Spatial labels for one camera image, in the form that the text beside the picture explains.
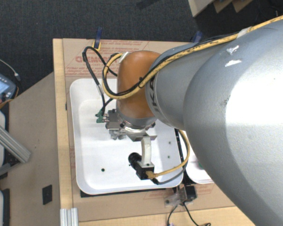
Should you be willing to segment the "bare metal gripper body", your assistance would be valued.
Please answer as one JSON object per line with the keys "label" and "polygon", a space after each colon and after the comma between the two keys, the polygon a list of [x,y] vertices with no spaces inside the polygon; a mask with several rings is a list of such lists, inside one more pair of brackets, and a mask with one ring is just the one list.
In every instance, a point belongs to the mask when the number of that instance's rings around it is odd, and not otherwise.
{"label": "bare metal gripper body", "polygon": [[132,118],[123,115],[118,109],[109,110],[106,117],[106,129],[113,140],[129,137],[132,141],[142,141],[149,137],[155,140],[157,135],[149,135],[147,130],[155,125],[154,117]]}

